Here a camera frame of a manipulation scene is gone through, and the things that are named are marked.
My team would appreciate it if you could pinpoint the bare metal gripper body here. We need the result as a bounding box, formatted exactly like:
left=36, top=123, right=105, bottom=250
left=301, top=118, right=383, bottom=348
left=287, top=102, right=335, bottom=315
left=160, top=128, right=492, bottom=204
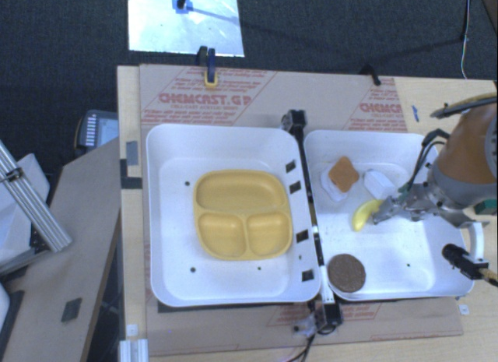
left=397, top=182, right=490, bottom=230

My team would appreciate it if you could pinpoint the yellow banana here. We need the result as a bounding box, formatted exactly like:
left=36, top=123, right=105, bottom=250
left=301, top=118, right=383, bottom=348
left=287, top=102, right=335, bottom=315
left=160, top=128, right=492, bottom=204
left=352, top=199, right=384, bottom=233

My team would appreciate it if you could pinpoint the white block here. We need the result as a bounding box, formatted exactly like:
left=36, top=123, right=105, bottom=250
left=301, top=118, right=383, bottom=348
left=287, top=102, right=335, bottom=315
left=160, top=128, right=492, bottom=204
left=363, top=169, right=397, bottom=200
left=320, top=169, right=349, bottom=203

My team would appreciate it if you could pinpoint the white plastic tray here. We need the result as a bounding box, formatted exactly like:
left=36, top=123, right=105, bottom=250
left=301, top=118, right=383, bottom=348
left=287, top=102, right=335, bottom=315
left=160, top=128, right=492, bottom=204
left=146, top=122, right=322, bottom=308
left=303, top=129, right=476, bottom=302

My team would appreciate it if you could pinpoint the orange toy bread slice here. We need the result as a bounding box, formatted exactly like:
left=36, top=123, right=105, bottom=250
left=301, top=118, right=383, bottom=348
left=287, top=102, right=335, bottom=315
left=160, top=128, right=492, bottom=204
left=328, top=156, right=360, bottom=194

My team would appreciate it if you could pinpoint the brown round biscuit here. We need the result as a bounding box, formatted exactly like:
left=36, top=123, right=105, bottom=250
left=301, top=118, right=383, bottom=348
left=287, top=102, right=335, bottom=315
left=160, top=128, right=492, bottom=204
left=327, top=253, right=367, bottom=293

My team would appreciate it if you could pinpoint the thin black and white rod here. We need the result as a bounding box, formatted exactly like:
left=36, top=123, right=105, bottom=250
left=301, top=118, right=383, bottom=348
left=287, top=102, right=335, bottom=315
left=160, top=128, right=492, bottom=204
left=293, top=126, right=332, bottom=304

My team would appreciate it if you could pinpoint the brown cardboard board red print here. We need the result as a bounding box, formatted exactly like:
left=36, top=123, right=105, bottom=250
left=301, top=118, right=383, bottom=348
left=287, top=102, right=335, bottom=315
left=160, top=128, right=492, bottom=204
left=139, top=63, right=465, bottom=357

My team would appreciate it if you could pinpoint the yellow divided plate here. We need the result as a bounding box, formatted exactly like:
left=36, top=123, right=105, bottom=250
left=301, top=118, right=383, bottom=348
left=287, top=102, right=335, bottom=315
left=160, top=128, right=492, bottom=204
left=192, top=169, right=294, bottom=262

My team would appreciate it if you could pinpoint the black cylinder on white bracket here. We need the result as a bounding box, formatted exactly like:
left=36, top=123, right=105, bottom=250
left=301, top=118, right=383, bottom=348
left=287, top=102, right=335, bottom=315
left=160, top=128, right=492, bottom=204
left=441, top=221, right=490, bottom=280

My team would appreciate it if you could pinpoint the black block with thin wires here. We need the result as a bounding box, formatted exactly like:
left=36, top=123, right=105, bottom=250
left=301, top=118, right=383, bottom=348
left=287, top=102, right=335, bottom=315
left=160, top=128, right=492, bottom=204
left=281, top=109, right=307, bottom=135
left=314, top=300, right=344, bottom=336

